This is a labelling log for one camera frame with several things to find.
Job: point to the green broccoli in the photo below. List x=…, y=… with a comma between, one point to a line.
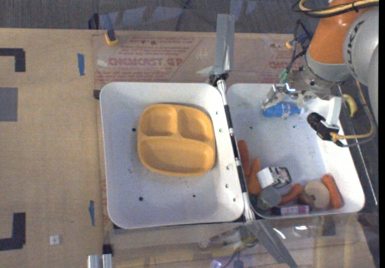
x=258, y=203

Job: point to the orange divided plate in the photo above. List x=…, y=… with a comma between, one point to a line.
x=177, y=152

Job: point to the blue bottle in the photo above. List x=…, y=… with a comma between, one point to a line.
x=281, y=110

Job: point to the purple and white packet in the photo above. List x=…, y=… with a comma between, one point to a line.
x=293, y=210

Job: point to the white carton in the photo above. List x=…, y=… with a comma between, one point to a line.
x=270, y=176

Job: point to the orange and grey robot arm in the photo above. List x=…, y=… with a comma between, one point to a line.
x=329, y=35

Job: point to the yellow banana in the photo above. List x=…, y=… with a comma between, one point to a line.
x=351, y=104

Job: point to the black cylinder on white bracket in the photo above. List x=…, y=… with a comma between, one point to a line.
x=320, y=125

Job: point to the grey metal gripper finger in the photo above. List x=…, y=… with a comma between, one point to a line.
x=272, y=96
x=304, y=98

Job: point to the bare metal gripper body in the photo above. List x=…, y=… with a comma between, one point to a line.
x=308, y=81

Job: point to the beige doughnut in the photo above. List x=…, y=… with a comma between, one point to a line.
x=318, y=194

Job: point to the orange carrot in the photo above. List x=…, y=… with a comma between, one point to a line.
x=254, y=179

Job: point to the grey can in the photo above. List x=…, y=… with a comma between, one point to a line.
x=270, y=196

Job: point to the white plastic tray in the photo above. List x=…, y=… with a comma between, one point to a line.
x=168, y=200
x=288, y=146

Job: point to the thin black and white rod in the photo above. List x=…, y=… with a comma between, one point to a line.
x=231, y=128

